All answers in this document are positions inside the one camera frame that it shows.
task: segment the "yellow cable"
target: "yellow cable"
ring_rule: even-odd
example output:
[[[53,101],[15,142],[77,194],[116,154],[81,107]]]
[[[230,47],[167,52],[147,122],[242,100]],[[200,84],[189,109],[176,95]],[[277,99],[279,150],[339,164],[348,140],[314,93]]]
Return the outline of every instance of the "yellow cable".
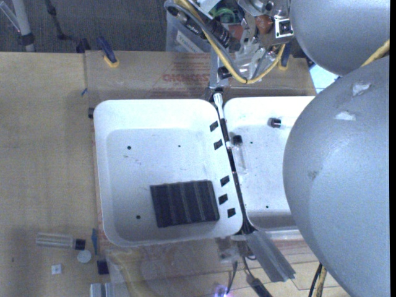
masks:
[[[316,297],[322,297],[324,280],[326,279],[326,275],[327,275],[327,270],[324,267],[322,267],[321,274],[319,275],[319,279],[317,281]]]
[[[140,273],[141,266],[138,268],[128,266],[128,263],[133,266],[141,264],[142,259],[139,252],[135,250],[111,251],[109,257],[121,272],[130,297],[159,297],[151,290],[149,281]]]
[[[191,12],[194,17],[196,17],[202,24],[204,24],[204,21],[202,21],[201,17],[199,16],[198,12],[194,9],[194,7],[191,5],[190,2],[188,2],[187,0],[173,0],[174,3],[176,3],[177,5],[185,8],[186,10],[188,10],[189,12]],[[220,60],[222,61],[222,63],[224,64],[224,66],[227,68],[227,70],[230,72],[230,74],[240,83],[242,84],[254,84],[255,82],[259,81],[261,78],[263,78],[265,75],[267,75],[279,62],[282,54],[283,54],[283,50],[285,49],[285,44],[282,45],[282,47],[280,48],[277,57],[275,58],[275,60],[272,62],[272,64],[263,72],[261,73],[259,76],[257,76],[256,78],[250,79],[248,80],[247,78],[241,77],[232,67],[232,65],[228,62],[227,58],[224,56],[224,54],[222,53],[221,49],[216,45],[216,43],[211,39],[211,37],[209,37],[205,31],[204,34],[206,36],[206,39],[208,40],[208,42],[210,43],[210,45],[212,45],[212,48],[214,49],[214,51],[216,52],[217,56],[220,58]]]
[[[389,49],[390,49],[390,39],[388,39],[369,58],[367,58],[367,60],[361,65],[361,67],[363,67],[367,64],[370,64],[371,62],[375,61],[376,59],[383,57],[383,55],[385,55]]]
[[[286,66],[282,66],[282,62],[279,61],[277,66],[278,66],[278,69],[279,69],[280,71],[287,71],[288,68],[289,68],[289,62],[287,62]]]

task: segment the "black cable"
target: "black cable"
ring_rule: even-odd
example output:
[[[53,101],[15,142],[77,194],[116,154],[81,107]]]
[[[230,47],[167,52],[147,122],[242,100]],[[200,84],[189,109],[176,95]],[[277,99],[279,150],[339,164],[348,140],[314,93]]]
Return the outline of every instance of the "black cable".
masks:
[[[228,283],[226,295],[228,295],[228,293],[229,293],[230,290],[231,290],[231,286],[233,285],[233,282],[234,282],[234,278],[235,278],[237,269],[238,269],[238,261],[235,261],[234,264],[233,264],[233,275],[232,275],[232,277],[231,277],[230,282]]]
[[[250,268],[249,268],[249,266],[248,266],[248,263],[246,262],[246,258],[243,257],[242,260],[243,260],[243,264],[245,265],[245,269],[249,272],[249,275],[250,275],[252,278],[255,278],[255,277],[253,276],[252,272],[250,271]]]
[[[319,274],[322,271],[322,267],[323,267],[322,263],[319,263],[319,266],[317,267],[314,279],[312,280],[311,289],[309,290],[308,297],[312,297],[312,294],[314,293],[315,284],[316,284],[317,278],[319,277]]]

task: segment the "metal bar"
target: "metal bar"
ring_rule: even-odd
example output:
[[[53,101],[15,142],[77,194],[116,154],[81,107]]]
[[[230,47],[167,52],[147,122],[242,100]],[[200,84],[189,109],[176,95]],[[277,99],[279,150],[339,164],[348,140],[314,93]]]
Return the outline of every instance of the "metal bar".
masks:
[[[212,48],[210,50],[210,77],[209,77],[209,88],[216,89],[219,87],[228,86],[228,79],[220,79],[217,73],[219,67],[224,66],[220,58],[218,58],[216,52]]]
[[[285,282],[295,277],[295,271],[265,232],[253,231],[245,237],[271,282]]]
[[[31,34],[32,31],[30,30],[30,24],[26,14],[24,0],[12,0],[12,4],[14,5],[15,15],[18,19],[20,34],[22,36]],[[35,51],[35,46],[33,43],[26,45],[25,47],[26,51],[28,52]]]
[[[17,32],[20,33],[18,19],[15,14],[11,11],[9,6],[3,1],[0,0],[0,9],[6,15],[6,17],[10,20],[11,24],[17,29]]]

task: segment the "black cap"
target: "black cap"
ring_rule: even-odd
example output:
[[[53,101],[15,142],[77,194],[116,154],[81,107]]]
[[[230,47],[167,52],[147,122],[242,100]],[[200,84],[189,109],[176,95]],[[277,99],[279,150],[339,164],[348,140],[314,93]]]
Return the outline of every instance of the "black cap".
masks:
[[[75,239],[75,250],[83,251],[85,250],[85,240],[83,239]]]
[[[232,76],[228,69],[224,66],[217,69],[217,74],[220,79],[226,79]]]
[[[277,119],[277,118],[270,118],[269,119],[269,124],[272,127],[279,128],[282,125],[282,120],[281,119]]]
[[[242,145],[243,141],[242,141],[242,137],[241,136],[234,136],[233,137],[233,144],[235,146],[239,146]]]

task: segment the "wire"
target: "wire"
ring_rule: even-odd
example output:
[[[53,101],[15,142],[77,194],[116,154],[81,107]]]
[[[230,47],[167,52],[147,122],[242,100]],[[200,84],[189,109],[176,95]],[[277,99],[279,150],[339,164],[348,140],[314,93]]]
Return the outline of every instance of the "wire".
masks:
[[[308,297],[312,297],[312,295],[314,293],[315,284],[316,284],[317,278],[319,277],[319,274],[322,272],[322,268],[323,268],[322,263],[319,263],[319,266],[317,267],[317,270],[315,272],[314,279],[312,280],[311,289],[309,290]]]
[[[194,7],[190,4],[190,2],[187,1],[187,0],[173,0],[173,1],[178,6],[181,6],[181,7],[185,8],[186,10],[188,10],[193,15],[193,18],[197,19],[199,26],[204,31],[206,39],[208,40],[210,45],[212,45],[213,50],[216,52],[217,56],[221,59],[221,61],[223,62],[224,66],[228,69],[230,74],[238,82],[240,82],[242,84],[254,84],[255,82],[259,81],[261,78],[263,78],[265,75],[267,75],[277,65],[277,63],[279,62],[279,60],[280,60],[280,58],[282,56],[283,50],[285,49],[285,45],[284,44],[280,48],[280,50],[279,50],[279,52],[277,54],[277,57],[275,58],[273,63],[264,72],[262,72],[259,76],[257,76],[256,78],[253,78],[253,79],[249,79],[249,80],[247,78],[241,76],[241,74],[239,72],[237,72],[235,67],[231,64],[232,61],[229,61],[227,56],[225,56],[226,52],[221,51],[221,49],[218,47],[218,45],[214,42],[215,39],[213,40],[213,38],[208,34],[208,31],[205,28],[204,21],[201,19],[200,15],[194,9]]]
[[[233,275],[232,275],[231,280],[230,280],[230,282],[228,284],[226,295],[228,295],[228,293],[231,290],[231,286],[233,285],[237,269],[238,269],[238,261],[235,261],[234,264],[233,264]]]
[[[207,37],[207,36],[210,36],[211,37],[211,39],[212,39],[212,41],[217,45],[217,47],[222,51],[222,54],[227,58],[227,60],[228,60],[228,63],[233,67],[233,69],[235,70],[235,71],[239,71],[239,69],[238,68],[236,68],[236,65],[234,64],[234,61],[233,61],[233,59],[231,58],[231,56],[230,56],[230,54],[227,52],[227,50],[224,48],[224,46],[217,40],[217,38],[210,32],[210,31],[208,31],[207,30],[207,28],[206,28],[206,26],[204,25],[204,24],[202,24],[202,19],[200,19],[200,20],[198,20],[196,17],[195,17],[195,15],[193,15],[189,10],[187,10],[187,9],[185,9],[184,7],[182,7],[182,6],[180,6],[180,5],[178,5],[178,4],[175,4],[175,3],[173,3],[173,2],[167,2],[166,3],[166,5],[165,5],[165,7],[166,8],[168,8],[168,9],[176,9],[176,10],[179,10],[179,11],[183,11],[186,15],[188,15],[201,29],[202,29],[202,31],[206,34],[205,36]]]
[[[250,275],[252,278],[254,278],[252,272],[250,271],[250,268],[249,268],[249,266],[248,266],[248,263],[246,262],[245,256],[242,257],[242,260],[243,260],[243,264],[245,265],[245,269],[247,270],[247,272],[249,273],[249,275]]]
[[[383,57],[388,51],[390,50],[390,39],[388,39],[382,46],[380,46],[367,60],[362,63],[361,67],[370,64],[371,62],[375,61]]]
[[[321,274],[319,275],[319,280],[317,282],[316,297],[322,297],[324,280],[326,279],[326,275],[327,270],[323,267],[321,270]]]
[[[231,15],[232,18],[233,18],[232,23],[235,23],[235,20],[236,20],[236,18],[235,18],[235,13],[234,13],[231,9],[226,8],[226,7],[222,7],[222,8],[220,8],[219,10],[215,11],[215,12],[213,13],[213,18],[215,18],[215,17],[221,17],[223,14],[229,14],[229,15]]]

